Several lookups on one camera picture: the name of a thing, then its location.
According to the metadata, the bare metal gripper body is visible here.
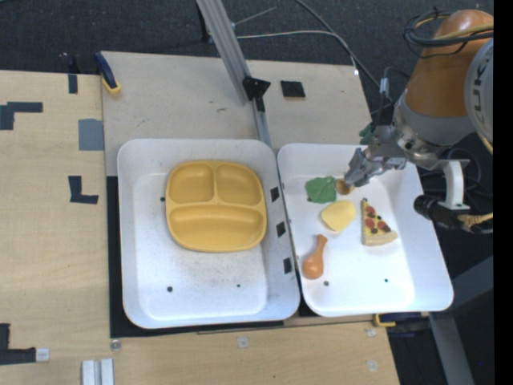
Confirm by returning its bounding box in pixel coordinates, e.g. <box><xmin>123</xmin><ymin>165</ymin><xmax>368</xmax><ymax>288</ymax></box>
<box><xmin>365</xmin><ymin>124</ymin><xmax>444</xmax><ymax>172</ymax></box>

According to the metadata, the small brown round biscuit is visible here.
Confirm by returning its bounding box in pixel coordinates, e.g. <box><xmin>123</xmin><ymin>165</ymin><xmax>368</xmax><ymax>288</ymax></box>
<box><xmin>334</xmin><ymin>177</ymin><xmax>356</xmax><ymax>197</ymax></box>

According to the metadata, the green lettuce leaf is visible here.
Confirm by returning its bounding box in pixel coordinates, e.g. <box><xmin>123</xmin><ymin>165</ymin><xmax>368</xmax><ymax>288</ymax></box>
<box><xmin>304</xmin><ymin>176</ymin><xmax>337</xmax><ymax>205</ymax></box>

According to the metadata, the yellow potato crisp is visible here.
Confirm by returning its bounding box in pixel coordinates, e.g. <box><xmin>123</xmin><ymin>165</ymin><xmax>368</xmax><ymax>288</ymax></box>
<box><xmin>319</xmin><ymin>199</ymin><xmax>357</xmax><ymax>233</ymax></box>

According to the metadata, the pizza slice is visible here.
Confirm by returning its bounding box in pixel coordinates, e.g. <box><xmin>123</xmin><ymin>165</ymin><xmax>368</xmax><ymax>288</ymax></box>
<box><xmin>359</xmin><ymin>197</ymin><xmax>399</xmax><ymax>247</ymax></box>

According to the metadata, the white plastic tray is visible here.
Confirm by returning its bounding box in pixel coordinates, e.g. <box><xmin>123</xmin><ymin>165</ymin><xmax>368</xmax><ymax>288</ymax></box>
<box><xmin>116</xmin><ymin>137</ymin><xmax>301</xmax><ymax>330</ymax></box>
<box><xmin>277</xmin><ymin>142</ymin><xmax>455</xmax><ymax>318</ymax></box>

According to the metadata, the orange chicken drumstick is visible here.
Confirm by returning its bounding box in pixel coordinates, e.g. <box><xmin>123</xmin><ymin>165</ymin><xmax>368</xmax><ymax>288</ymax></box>
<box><xmin>301</xmin><ymin>233</ymin><xmax>329</xmax><ymax>281</ymax></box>

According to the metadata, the yellow divided plate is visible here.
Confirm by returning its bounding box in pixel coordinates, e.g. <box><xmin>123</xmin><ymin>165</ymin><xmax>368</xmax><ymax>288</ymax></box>
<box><xmin>164</xmin><ymin>159</ymin><xmax>269</xmax><ymax>254</ymax></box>

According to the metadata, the black cylinder on white bracket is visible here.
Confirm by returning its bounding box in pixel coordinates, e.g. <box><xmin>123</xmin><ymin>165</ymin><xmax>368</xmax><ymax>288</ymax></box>
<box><xmin>413</xmin><ymin>158</ymin><xmax>472</xmax><ymax>233</ymax></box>

